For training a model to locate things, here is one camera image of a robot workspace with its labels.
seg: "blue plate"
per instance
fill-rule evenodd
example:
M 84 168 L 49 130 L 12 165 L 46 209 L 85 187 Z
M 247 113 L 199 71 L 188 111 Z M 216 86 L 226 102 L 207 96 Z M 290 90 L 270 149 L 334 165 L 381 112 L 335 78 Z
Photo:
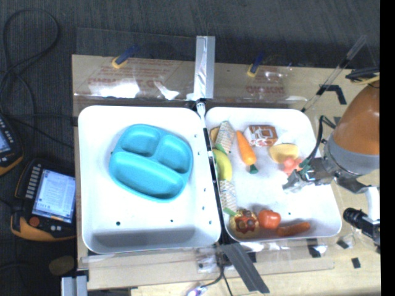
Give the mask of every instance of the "blue plate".
M 138 196 L 167 202 L 184 190 L 193 154 L 187 142 L 155 126 L 136 124 L 122 134 L 111 154 L 111 178 Z

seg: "black electronic device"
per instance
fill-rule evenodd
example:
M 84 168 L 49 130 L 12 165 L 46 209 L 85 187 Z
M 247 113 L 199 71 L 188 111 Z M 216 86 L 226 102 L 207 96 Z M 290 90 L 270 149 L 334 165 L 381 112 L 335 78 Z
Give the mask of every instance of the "black electronic device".
M 7 173 L 23 159 L 23 149 L 18 136 L 4 115 L 0 114 L 0 176 Z
M 75 193 L 72 170 L 44 159 L 32 160 L 15 190 L 12 233 L 33 241 L 75 237 Z

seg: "lcd screen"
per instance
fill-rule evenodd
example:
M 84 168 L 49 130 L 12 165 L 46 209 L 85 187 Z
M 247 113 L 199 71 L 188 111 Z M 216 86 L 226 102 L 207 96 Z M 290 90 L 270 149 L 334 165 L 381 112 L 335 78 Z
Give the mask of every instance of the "lcd screen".
M 0 153 L 10 151 L 10 145 L 8 145 L 7 139 L 4 137 L 3 133 L 0 132 Z
M 75 178 L 43 170 L 33 214 L 71 223 L 75 207 Z

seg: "black fabric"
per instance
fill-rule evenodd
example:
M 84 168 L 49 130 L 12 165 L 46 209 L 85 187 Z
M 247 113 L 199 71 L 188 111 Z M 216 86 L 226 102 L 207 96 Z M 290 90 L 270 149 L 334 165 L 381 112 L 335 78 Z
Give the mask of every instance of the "black fabric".
M 267 65 L 335 68 L 362 35 L 367 35 L 367 45 L 350 67 L 377 65 L 380 56 L 380 0 L 0 0 L 0 28 L 14 12 L 26 8 L 49 12 L 60 35 L 44 57 L 18 73 L 33 93 L 37 113 L 63 117 L 11 120 L 25 146 L 25 158 L 0 177 L 0 198 L 7 202 L 13 200 L 29 159 L 73 164 L 73 126 L 67 118 L 72 115 L 71 55 L 117 55 L 120 41 L 103 39 L 100 30 L 144 36 L 151 48 L 145 49 L 147 57 L 170 54 L 194 60 L 194 45 L 174 43 L 172 36 L 194 39 L 196 35 L 216 37 L 217 62 L 248 64 L 264 51 Z M 89 31 L 94 35 L 85 36 Z M 0 77 L 7 68 L 4 51 L 12 63 L 31 56 L 46 47 L 54 27 L 44 14 L 26 12 L 10 23 L 6 33 L 7 49 L 0 48 Z M 160 42 L 151 35 L 161 35 Z M 32 111 L 27 89 L 18 80 L 7 84 L 0 102 L 3 111 L 12 115 Z M 0 295 L 60 295 L 60 279 L 50 274 L 48 264 L 74 255 L 74 241 L 40 244 L 17 239 L 15 251 L 10 208 L 4 203 L 0 214 L 0 266 L 4 265 Z M 11 265 L 15 262 L 20 262 L 20 273 L 17 265 Z

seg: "white tray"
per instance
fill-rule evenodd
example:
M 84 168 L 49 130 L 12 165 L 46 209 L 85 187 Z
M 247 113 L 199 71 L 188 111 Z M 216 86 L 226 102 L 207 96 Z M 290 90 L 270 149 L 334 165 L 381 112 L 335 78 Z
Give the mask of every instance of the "white tray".
M 207 129 L 218 127 L 222 121 L 229 121 L 234 130 L 244 131 L 249 125 L 272 125 L 276 128 L 278 141 L 296 144 L 302 158 L 314 148 L 316 138 L 311 123 L 305 114 L 291 109 L 255 109 L 214 107 L 206 114 Z M 254 147 L 257 156 L 255 175 L 248 173 L 247 166 L 239 156 L 237 139 L 233 141 L 230 160 L 233 168 L 232 183 L 236 190 L 237 206 L 258 213 L 269 208 L 281 215 L 281 224 L 309 221 L 310 230 L 292 237 L 278 237 L 275 231 L 261 229 L 253 239 L 247 241 L 273 241 L 331 237 L 341 229 L 341 216 L 330 185 L 306 186 L 299 192 L 285 192 L 282 185 L 287 175 L 280 165 L 268 154 L 268 147 Z M 228 227 L 229 215 L 223 214 Z M 244 241 L 227 231 L 237 241 Z
M 110 153 L 126 128 L 144 123 L 189 142 L 193 169 L 173 201 L 155 202 L 116 185 Z M 207 247 L 221 227 L 200 118 L 192 110 L 166 107 L 91 106 L 78 117 L 82 238 L 96 253 Z

